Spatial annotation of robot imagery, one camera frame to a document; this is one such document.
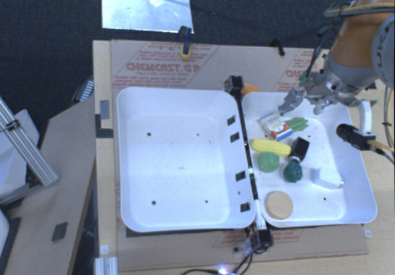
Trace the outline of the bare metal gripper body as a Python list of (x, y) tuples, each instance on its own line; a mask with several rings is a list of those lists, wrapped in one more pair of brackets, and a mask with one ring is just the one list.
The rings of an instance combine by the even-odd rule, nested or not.
[(306, 78), (304, 89), (305, 98), (316, 107), (327, 107), (338, 103), (355, 107), (360, 102), (356, 95), (361, 89), (343, 82), (329, 70), (311, 73)]

